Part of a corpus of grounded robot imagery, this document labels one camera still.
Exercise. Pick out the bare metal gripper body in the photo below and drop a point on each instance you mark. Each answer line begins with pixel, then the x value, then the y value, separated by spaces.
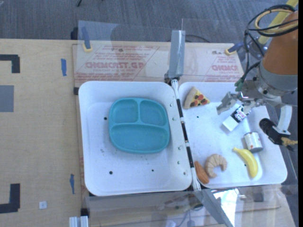
pixel 252 91

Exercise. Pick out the beige toy croissant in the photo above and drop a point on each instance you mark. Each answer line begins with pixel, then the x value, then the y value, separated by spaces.
pixel 214 163

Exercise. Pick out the black cylinder on white bracket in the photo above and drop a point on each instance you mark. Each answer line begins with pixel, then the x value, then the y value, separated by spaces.
pixel 272 129

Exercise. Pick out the toy pizza slice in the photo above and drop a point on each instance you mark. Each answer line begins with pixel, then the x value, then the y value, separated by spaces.
pixel 195 99

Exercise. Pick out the brown cardboard board red print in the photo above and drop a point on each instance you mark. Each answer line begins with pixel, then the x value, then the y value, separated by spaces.
pixel 123 65

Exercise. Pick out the white and black carton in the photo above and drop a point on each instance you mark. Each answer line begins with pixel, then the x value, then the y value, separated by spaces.
pixel 233 122

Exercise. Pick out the yellow banana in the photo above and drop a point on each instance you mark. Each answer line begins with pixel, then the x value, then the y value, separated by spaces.
pixel 249 161

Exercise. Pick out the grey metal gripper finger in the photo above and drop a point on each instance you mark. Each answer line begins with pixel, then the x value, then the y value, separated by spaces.
pixel 227 102
pixel 250 106

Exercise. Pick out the black and white thin rod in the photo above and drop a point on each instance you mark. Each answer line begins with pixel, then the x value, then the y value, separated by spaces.
pixel 182 119

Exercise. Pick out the white plastic tray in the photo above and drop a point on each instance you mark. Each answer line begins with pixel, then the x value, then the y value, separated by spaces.
pixel 208 136
pixel 99 126

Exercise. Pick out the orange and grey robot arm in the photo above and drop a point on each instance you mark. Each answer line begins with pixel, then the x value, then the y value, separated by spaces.
pixel 281 53

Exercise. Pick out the blue divided plate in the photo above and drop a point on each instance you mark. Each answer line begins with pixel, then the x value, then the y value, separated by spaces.
pixel 138 131

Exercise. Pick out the small white can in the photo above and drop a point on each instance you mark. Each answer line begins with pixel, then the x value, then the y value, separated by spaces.
pixel 253 142

